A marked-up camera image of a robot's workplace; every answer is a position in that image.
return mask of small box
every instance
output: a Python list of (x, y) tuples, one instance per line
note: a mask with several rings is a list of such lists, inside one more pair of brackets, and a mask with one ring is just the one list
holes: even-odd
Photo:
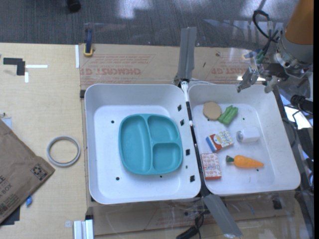
[(220, 179), (221, 171), (216, 153), (203, 153), (200, 155), (206, 180)]
[(211, 134), (206, 138), (206, 141), (213, 152), (234, 144), (234, 141), (227, 130)]

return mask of dark floor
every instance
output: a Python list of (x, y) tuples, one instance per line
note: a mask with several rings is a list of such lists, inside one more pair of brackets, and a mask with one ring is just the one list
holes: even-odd
[[(0, 0), (0, 42), (77, 44), (86, 23), (93, 41), (179, 46), (180, 30), (197, 27), (197, 46), (256, 49), (266, 42), (252, 23), (254, 10), (284, 26), (298, 0), (80, 0), (71, 13), (66, 0)], [(260, 27), (266, 19), (258, 18)]]

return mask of beige disc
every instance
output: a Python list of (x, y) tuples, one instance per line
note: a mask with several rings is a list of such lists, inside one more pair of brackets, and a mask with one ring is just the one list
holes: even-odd
[(221, 108), (215, 102), (207, 102), (204, 104), (203, 113), (207, 118), (216, 120), (221, 115)]

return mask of brown paper bag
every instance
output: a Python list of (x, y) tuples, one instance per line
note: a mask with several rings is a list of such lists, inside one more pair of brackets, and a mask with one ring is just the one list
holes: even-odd
[(54, 171), (0, 120), (0, 223)]

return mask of white cylindrical object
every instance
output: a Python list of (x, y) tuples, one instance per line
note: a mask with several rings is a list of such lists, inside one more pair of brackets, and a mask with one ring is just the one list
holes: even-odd
[(259, 138), (259, 130), (256, 127), (247, 127), (236, 133), (236, 139), (239, 142), (254, 142)]

